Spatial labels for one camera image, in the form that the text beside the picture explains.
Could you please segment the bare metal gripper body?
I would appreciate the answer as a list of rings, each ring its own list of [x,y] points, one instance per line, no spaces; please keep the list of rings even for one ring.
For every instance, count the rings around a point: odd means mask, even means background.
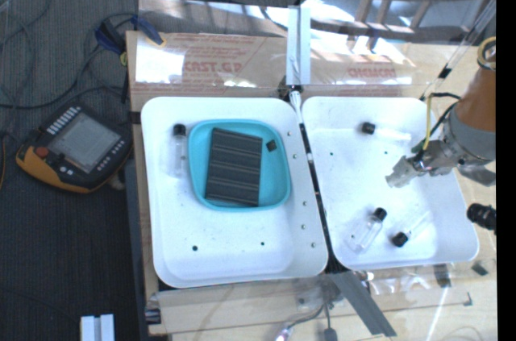
[[[434,139],[420,142],[411,157],[411,166],[419,176],[446,175],[460,164],[464,158],[464,148],[449,139]]]

